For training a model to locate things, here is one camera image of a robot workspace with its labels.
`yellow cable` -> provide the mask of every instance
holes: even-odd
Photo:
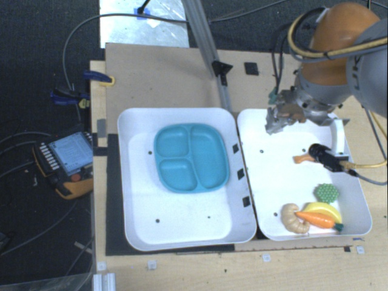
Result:
[[[335,56],[335,55],[340,55],[340,54],[348,54],[348,53],[353,53],[353,52],[357,52],[360,50],[371,49],[372,47],[377,47],[377,46],[384,45],[384,44],[388,43],[388,37],[383,37],[383,38],[380,38],[380,39],[377,39],[374,41],[369,41],[367,43],[353,45],[351,47],[346,47],[346,48],[342,48],[339,50],[332,50],[332,51],[325,52],[325,53],[322,53],[322,52],[316,53],[316,52],[310,52],[307,50],[302,50],[294,43],[294,41],[292,39],[292,35],[293,35],[294,30],[295,30],[295,27],[299,23],[299,20],[302,18],[302,16],[304,16],[304,15],[302,14],[301,16],[299,16],[291,24],[289,31],[288,31],[288,34],[287,34],[287,40],[290,44],[291,49],[296,54],[299,54],[299,55],[306,57],[306,58],[322,58],[322,57],[327,57],[327,56],[330,57],[330,56]]]
[[[379,120],[377,120],[376,115],[375,115],[373,112],[370,112],[370,115],[372,115],[372,118],[373,118],[373,120],[375,121],[376,125],[377,125],[378,128],[381,130],[381,132],[383,133],[384,137],[387,139],[387,133],[386,133],[385,130],[383,129],[383,126],[381,125],[381,123],[379,122]]]
[[[385,166],[387,164],[387,160],[380,162],[378,164],[371,164],[371,165],[360,165],[360,164],[355,164],[348,161],[341,161],[339,162],[339,164],[345,169],[379,168],[379,167]]]
[[[387,139],[387,133],[384,131],[383,126],[381,125],[379,120],[377,120],[375,114],[373,112],[370,112],[370,114],[372,115],[372,118],[376,122],[376,125],[378,126],[378,128],[383,133],[384,137]],[[341,161],[339,162],[339,164],[343,166],[345,169],[378,168],[378,167],[387,165],[387,160],[380,162],[378,164],[371,164],[371,165],[359,165],[348,161]]]

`toy banana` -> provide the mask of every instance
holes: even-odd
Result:
[[[331,216],[336,223],[342,223],[342,217],[339,211],[325,202],[311,202],[303,212],[316,212]]]

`blue divided plate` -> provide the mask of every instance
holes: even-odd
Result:
[[[224,141],[209,125],[164,127],[155,136],[154,151],[160,181],[173,192],[210,192],[229,179]]]

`blue clamp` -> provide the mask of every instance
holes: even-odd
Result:
[[[90,95],[87,93],[76,93],[73,91],[63,91],[54,89],[50,92],[50,98],[56,105],[70,105],[70,104],[88,104]]]
[[[86,80],[99,81],[102,86],[113,86],[115,85],[115,78],[112,76],[105,75],[101,72],[85,70],[83,77]]]
[[[133,12],[134,12],[134,14],[139,14],[139,8],[134,8],[133,9]],[[141,13],[141,15],[151,15],[151,11],[149,10],[149,9],[147,9],[147,8],[145,8],[144,10],[143,10],[143,12]],[[136,19],[137,20],[139,20],[139,21],[145,21],[145,20],[147,20],[148,18],[146,18],[146,17],[140,17],[140,16],[137,16],[136,17]]]

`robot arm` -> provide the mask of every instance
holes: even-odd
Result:
[[[291,29],[288,37],[293,45]],[[327,114],[341,107],[350,95],[365,108],[387,117],[386,37],[387,19],[379,20],[356,3],[332,7],[311,40],[313,57],[302,59],[294,86],[282,90],[276,106],[268,109],[267,133],[280,132],[287,125],[307,119],[321,126],[331,125],[333,119]],[[378,40],[377,45],[364,49],[364,43],[371,40]]]

